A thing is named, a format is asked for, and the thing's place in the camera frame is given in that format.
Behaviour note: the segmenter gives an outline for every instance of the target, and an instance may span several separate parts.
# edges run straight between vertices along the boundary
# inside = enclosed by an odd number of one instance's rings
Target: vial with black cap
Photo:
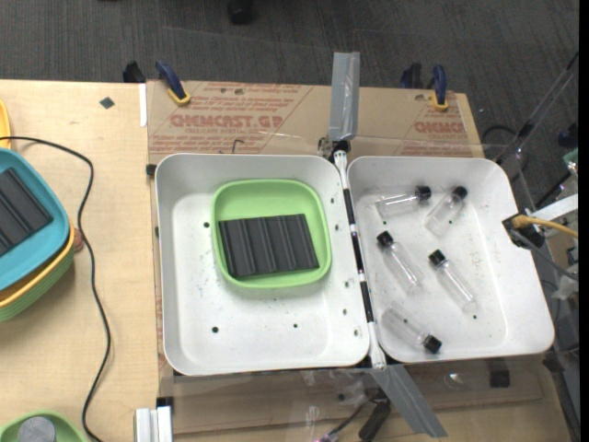
[[[423,280],[424,275],[407,249],[401,243],[396,242],[387,231],[379,234],[376,239],[383,250],[388,269],[395,275],[403,288],[410,291],[417,286]]]
[[[398,302],[391,302],[380,317],[382,332],[398,336],[405,343],[414,347],[423,347],[436,354],[442,342],[430,332],[428,326],[415,313],[402,307]]]
[[[435,274],[437,275],[438,281],[448,295],[450,295],[464,312],[471,313],[475,311],[479,306],[477,299],[455,265],[439,249],[432,252],[429,259],[435,267]]]
[[[436,236],[442,236],[464,206],[468,191],[464,187],[455,187],[425,217],[425,227]]]
[[[418,185],[413,192],[383,196],[375,202],[376,211],[383,219],[415,210],[432,196],[430,187]]]

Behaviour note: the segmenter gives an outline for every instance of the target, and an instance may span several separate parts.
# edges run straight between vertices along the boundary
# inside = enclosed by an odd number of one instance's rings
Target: green bowl
[[[57,442],[87,442],[88,439],[65,416],[49,410],[33,411],[24,414],[7,425],[0,427],[0,442],[18,442],[18,429],[31,417],[42,416],[49,419],[55,426],[55,440]]]
[[[305,215],[318,258],[317,269],[268,273],[235,278],[227,270],[219,221],[277,215]],[[320,280],[331,266],[331,248],[325,213],[313,189],[301,181],[259,179],[232,181],[214,195],[212,205],[213,246],[223,277],[248,288],[284,288],[308,285]]]

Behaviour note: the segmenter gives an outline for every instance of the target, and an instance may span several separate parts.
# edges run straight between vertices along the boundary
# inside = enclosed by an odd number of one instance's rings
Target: blue clamp
[[[179,77],[174,72],[174,69],[166,61],[159,59],[156,61],[156,69],[161,76],[166,79],[169,88],[167,93],[179,105],[188,105],[191,101],[191,95],[182,86]]]
[[[440,64],[433,68],[433,83],[433,107],[438,111],[446,111],[448,109],[448,100],[445,99],[445,70]]]

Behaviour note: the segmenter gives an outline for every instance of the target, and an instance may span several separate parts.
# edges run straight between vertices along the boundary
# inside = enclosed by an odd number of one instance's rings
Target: caster wheel
[[[234,25],[244,25],[251,20],[251,3],[247,0],[231,0],[227,4],[229,18]]]

